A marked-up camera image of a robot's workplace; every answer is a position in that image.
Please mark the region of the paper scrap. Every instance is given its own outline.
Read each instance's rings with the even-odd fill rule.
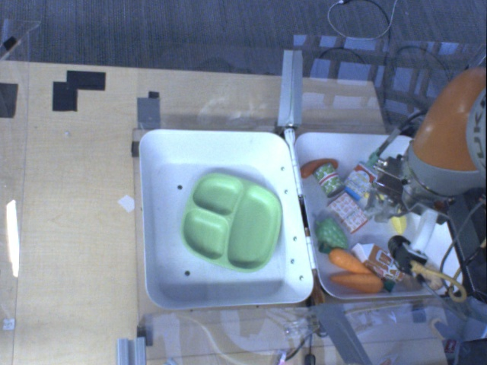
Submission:
[[[125,211],[129,213],[135,210],[135,201],[129,195],[123,196],[119,200],[119,204],[123,207]]]
[[[3,319],[3,330],[5,332],[15,330],[15,319]]]

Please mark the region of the gray carpet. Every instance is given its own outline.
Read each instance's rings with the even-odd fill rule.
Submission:
[[[326,20],[335,1],[0,0],[0,20],[40,21],[33,61],[279,75],[294,35],[335,35]],[[375,1],[390,16],[393,0]],[[390,37],[485,43],[486,11],[486,0],[402,0]],[[332,18],[356,37],[386,23],[365,2]]]

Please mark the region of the black cable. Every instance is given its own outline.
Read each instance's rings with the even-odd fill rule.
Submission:
[[[405,45],[405,46],[401,46],[394,53],[393,56],[386,56],[385,57],[385,60],[384,60],[384,76],[382,77],[382,99],[383,99],[383,102],[384,102],[383,106],[385,106],[385,103],[386,103],[386,100],[387,100],[386,92],[387,92],[387,90],[389,88],[389,85],[387,84],[387,79],[389,77],[393,77],[396,74],[396,70],[397,70],[396,61],[399,58],[399,55],[401,53],[403,53],[404,51],[406,51],[406,50],[413,50],[413,49],[414,50],[419,50],[419,51],[423,52],[427,56],[431,56],[441,66],[442,71],[445,74],[445,78],[447,79],[447,82],[450,82],[452,80],[453,75],[452,75],[450,69],[435,54],[433,54],[432,52],[430,52],[429,50],[427,50],[424,47],[420,47],[420,46],[416,46],[416,45]],[[391,74],[386,75],[385,73],[386,73],[386,71],[387,71],[388,68],[391,68],[392,69],[392,72],[391,72]],[[428,104],[422,104],[422,103],[418,102],[417,99],[415,99],[414,97],[411,97],[410,100],[415,103],[415,106],[417,108],[423,109],[424,111],[427,111],[424,108]],[[390,123],[390,117],[388,115],[389,112],[387,111],[387,109],[385,107],[384,107],[384,110],[385,110],[385,113],[387,114],[388,122]]]
[[[304,344],[306,344],[306,341],[309,339],[310,340],[310,350],[311,350],[311,345],[312,345],[312,342],[313,342],[313,334],[314,333],[318,333],[320,331],[319,328],[317,328],[316,330],[310,332],[308,335],[306,335],[302,340],[301,342],[299,343],[299,345],[289,354],[286,355],[286,361],[289,361],[290,359],[294,358],[296,356],[296,354],[299,353],[299,350],[302,349],[302,347],[304,346]]]
[[[401,132],[403,132],[406,129],[406,127],[409,126],[409,123],[411,123],[414,119],[416,119],[420,116],[423,116],[423,115],[426,115],[425,109],[421,109],[419,111],[416,111],[415,113],[412,113],[411,115],[409,115],[408,119],[406,119],[404,122],[402,122],[397,128],[399,130],[401,130]]]
[[[374,38],[357,38],[357,37],[354,37],[354,36],[346,36],[344,33],[342,33],[341,31],[339,31],[337,28],[335,28],[335,26],[333,26],[333,23],[332,21],[330,20],[330,13],[331,13],[331,10],[333,10],[334,7],[336,7],[337,5],[345,5],[345,4],[348,4],[350,2],[355,2],[355,1],[360,1],[360,2],[367,2],[367,3],[371,3],[373,5],[375,5],[377,8],[379,8],[380,12],[382,13],[382,15],[386,18],[386,23],[387,23],[387,32],[389,33],[390,31],[390,19],[389,19],[389,16],[387,15],[386,11],[382,8],[382,6],[375,2],[374,0],[338,0],[335,4],[333,4],[329,10],[328,10],[328,13],[327,13],[327,18],[328,18],[328,23],[329,25],[341,36],[341,37],[344,37],[344,38],[349,38],[351,40],[376,40],[376,39],[379,39],[381,37],[383,37],[385,34],[381,34],[380,36],[376,36]]]
[[[338,0],[336,3],[332,4],[328,8],[326,18],[328,19],[328,24],[334,29],[334,31],[336,31],[342,37],[349,38],[349,39],[355,39],[355,40],[376,40],[376,39],[383,37],[386,33],[388,33],[390,31],[390,28],[392,27],[392,23],[393,23],[393,19],[394,19],[394,14],[396,13],[396,6],[397,6],[397,3],[399,0],[394,0],[393,9],[390,13],[390,20],[388,20],[388,24],[387,24],[386,29],[382,33],[380,33],[379,35],[376,35],[372,38],[357,38],[357,37],[353,37],[353,36],[347,36],[346,34],[342,33],[338,28],[336,28],[333,25],[333,23],[331,21],[330,13],[337,5],[345,5],[345,4],[349,3],[350,1],[351,0]]]
[[[316,365],[317,358],[312,354],[306,354],[304,357],[304,365]]]
[[[314,332],[311,332],[310,334],[306,335],[302,340],[301,342],[299,343],[299,345],[289,354],[286,355],[286,361],[289,361],[290,359],[294,358],[296,356],[296,354],[299,353],[299,350],[302,349],[302,347],[304,346],[304,344],[306,343],[306,341],[308,340],[308,338],[310,336],[313,336],[313,333]]]
[[[463,261],[462,269],[464,269],[465,267],[467,267],[479,255],[480,250],[482,250],[482,248],[480,246],[477,247],[477,249],[475,250],[475,252],[473,252],[472,254],[470,254],[470,256],[468,258],[466,258],[465,261]]]
[[[323,52],[320,54],[320,56],[319,56],[317,59],[323,59],[323,57],[324,57],[324,56],[325,56],[325,55],[326,55],[328,52],[331,52],[331,51],[333,51],[333,50],[342,50],[342,51],[344,51],[344,52],[350,52],[351,54],[353,54],[354,56],[356,56],[356,57],[357,57],[357,59],[359,59],[359,60],[360,60],[360,62],[361,62],[362,64],[364,64],[364,65],[370,65],[370,64],[368,64],[368,63],[367,63],[367,62],[364,60],[364,58],[363,58],[363,57],[362,57],[360,54],[358,54],[357,52],[354,52],[352,49],[346,49],[345,47],[338,47],[338,46],[337,46],[337,47],[331,47],[331,48],[329,48],[329,49],[324,50],[324,51],[323,51]]]
[[[487,294],[485,292],[482,292],[481,290],[475,290],[476,294],[478,296],[480,296],[482,299],[481,301],[483,301],[484,303],[487,303]]]
[[[450,255],[451,253],[451,250],[455,247],[455,245],[457,244],[458,242],[458,239],[460,238],[460,234],[462,233],[463,229],[465,228],[465,226],[468,224],[469,222],[469,219],[472,217],[473,214],[475,214],[475,212],[480,208],[482,207],[483,205],[485,204],[485,201],[480,201],[478,202],[471,210],[470,212],[468,213],[468,215],[466,216],[465,220],[463,221],[462,225],[460,226],[460,228],[457,229],[455,228],[455,225],[453,223],[453,221],[450,219],[450,225],[451,225],[451,228],[453,229],[454,231],[454,238],[452,239],[451,241],[451,244],[448,246],[448,249],[447,251],[445,252],[444,256],[443,256],[443,259],[441,260],[441,264],[440,264],[440,272],[443,273],[443,270],[444,270],[444,264],[445,262],[447,261],[447,258],[448,256]],[[443,286],[448,289],[449,288],[449,285],[445,282],[445,280],[442,280],[443,281]]]
[[[318,331],[317,332],[317,335],[318,337],[320,338],[326,338],[328,336],[328,333],[327,332],[321,332],[321,331]]]

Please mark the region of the toy carrot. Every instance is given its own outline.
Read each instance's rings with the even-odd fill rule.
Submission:
[[[382,280],[376,275],[363,275],[360,273],[338,273],[330,276],[334,283],[343,285],[351,289],[359,290],[366,294],[376,294],[380,292],[384,285]]]
[[[335,248],[329,252],[328,257],[332,264],[352,273],[373,274],[364,264],[344,249]]]

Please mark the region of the green plate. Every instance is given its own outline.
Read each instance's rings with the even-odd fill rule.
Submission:
[[[281,202],[268,189],[210,173],[193,188],[181,230],[196,256],[225,268],[256,271],[274,253],[281,221]]]

